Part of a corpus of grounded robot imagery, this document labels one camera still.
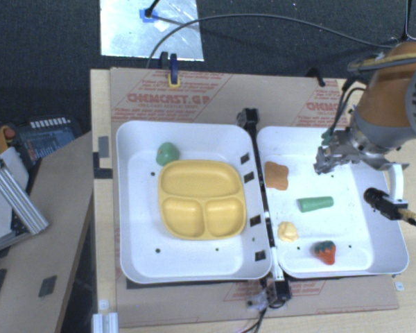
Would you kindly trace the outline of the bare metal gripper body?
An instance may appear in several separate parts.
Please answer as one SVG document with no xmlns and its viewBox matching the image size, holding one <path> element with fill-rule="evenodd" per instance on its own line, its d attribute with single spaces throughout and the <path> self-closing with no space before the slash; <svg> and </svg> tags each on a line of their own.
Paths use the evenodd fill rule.
<svg viewBox="0 0 416 333">
<path fill-rule="evenodd" d="M 387 149 L 371 142 L 357 129 L 337 130 L 327 147 L 327 166 L 364 162 L 373 169 L 387 169 Z"/>
</svg>

